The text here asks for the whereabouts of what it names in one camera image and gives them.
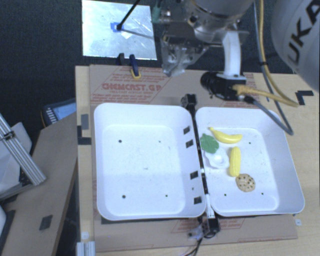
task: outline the wooden table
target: wooden table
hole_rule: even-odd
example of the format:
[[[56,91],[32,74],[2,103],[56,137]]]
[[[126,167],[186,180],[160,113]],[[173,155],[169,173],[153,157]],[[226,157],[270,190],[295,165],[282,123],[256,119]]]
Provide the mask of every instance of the wooden table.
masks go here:
[[[89,67],[76,67],[77,125],[81,125],[83,113],[90,113]],[[254,73],[258,89],[267,90],[262,74]],[[274,80],[282,91],[291,99],[296,99],[295,92],[310,91],[302,79],[295,74],[274,74]],[[267,256],[267,255],[318,255],[320,251],[320,191],[319,191],[319,93],[305,96],[305,105],[298,108],[281,105],[294,136],[287,135],[287,141],[296,167],[297,175],[305,198],[304,210],[295,216],[301,221],[297,226],[298,239],[262,241],[249,243],[218,244],[200,246],[198,254],[215,256]],[[261,103],[277,112],[273,102],[260,97]],[[82,130],[83,137],[90,137],[91,130]],[[93,223],[93,188],[91,146],[78,147],[78,175],[80,202],[81,241],[94,241]],[[97,253],[98,256],[170,256],[184,255],[190,247],[160,249],[140,249]]]

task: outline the toy banana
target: toy banana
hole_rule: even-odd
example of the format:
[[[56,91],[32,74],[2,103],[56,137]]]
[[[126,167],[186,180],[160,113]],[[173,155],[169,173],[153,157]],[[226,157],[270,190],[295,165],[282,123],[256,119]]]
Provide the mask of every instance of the toy banana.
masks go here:
[[[227,143],[227,144],[237,143],[237,142],[241,141],[241,139],[243,137],[242,134],[229,135],[229,134],[226,134],[222,131],[215,130],[212,127],[210,127],[209,129],[213,133],[216,140],[219,142],[222,142],[222,143]]]
[[[240,164],[241,164],[241,151],[240,148],[235,146],[231,150],[230,154],[230,166],[229,172],[232,177],[238,177],[240,174]]]

